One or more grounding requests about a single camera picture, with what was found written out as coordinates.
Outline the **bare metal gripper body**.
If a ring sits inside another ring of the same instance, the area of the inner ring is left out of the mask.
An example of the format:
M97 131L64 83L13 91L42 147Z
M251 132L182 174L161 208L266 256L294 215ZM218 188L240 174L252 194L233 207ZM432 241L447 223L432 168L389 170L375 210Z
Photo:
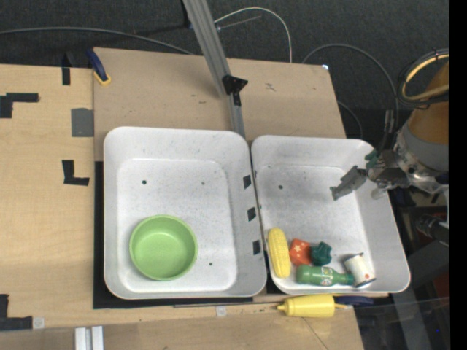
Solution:
M411 153L374 150L366 159L367 177L381 190L416 187L426 193L442 193L449 187L447 172L429 168Z

